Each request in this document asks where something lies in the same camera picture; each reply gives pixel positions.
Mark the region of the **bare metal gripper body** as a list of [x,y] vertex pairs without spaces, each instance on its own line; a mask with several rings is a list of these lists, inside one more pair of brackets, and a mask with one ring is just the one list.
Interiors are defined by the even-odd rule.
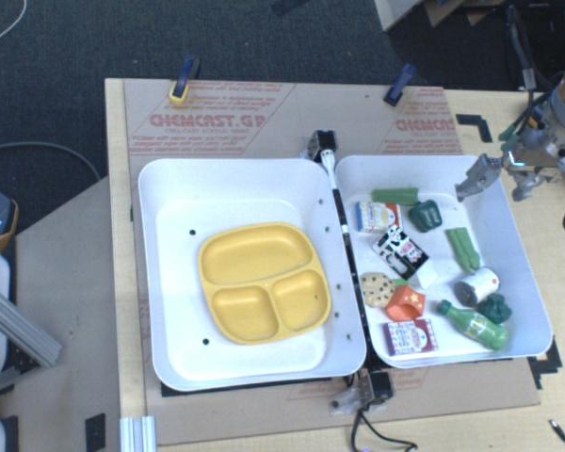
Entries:
[[565,174],[565,126],[547,123],[542,129],[527,126],[502,145],[503,167],[511,172],[532,172],[556,178]]

